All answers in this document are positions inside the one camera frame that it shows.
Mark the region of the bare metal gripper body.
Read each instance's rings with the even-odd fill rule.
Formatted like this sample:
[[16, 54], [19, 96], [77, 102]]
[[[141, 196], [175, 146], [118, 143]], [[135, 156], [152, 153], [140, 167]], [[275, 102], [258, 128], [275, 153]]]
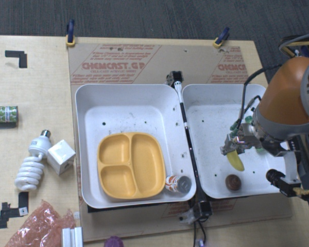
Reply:
[[255, 147], [270, 150], [276, 147], [276, 140], [261, 125], [242, 123], [237, 131], [237, 136], [239, 140], [247, 144], [247, 149]]

